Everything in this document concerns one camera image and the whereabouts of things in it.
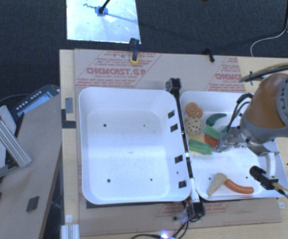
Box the orange toy pretzel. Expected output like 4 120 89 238
185 102 204 118

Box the black cylinder on white bracket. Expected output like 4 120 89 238
249 152 281 191

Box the thin black and white rod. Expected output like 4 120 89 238
173 88 197 204

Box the beige toy ice cream cone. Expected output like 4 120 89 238
206 172 228 197

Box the beige toy biscuit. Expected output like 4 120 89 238
185 116 203 136

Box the green toy bean pod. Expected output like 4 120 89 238
203 125 221 140

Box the dark green toy pepper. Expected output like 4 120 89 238
205 113 228 127

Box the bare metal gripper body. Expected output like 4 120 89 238
221 125 254 150

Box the white plastic tray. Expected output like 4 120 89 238
179 91 288 202
78 87 193 206

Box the brown cardboard board, red print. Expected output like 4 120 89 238
73 49 283 237

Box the yellow toy food piece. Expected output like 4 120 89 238
190 134 206 144

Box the red toy tomato slice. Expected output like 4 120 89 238
204 134 219 148

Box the orange toy sausage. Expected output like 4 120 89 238
224 178 255 195

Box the green toy pea pod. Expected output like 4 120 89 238
188 138 213 156

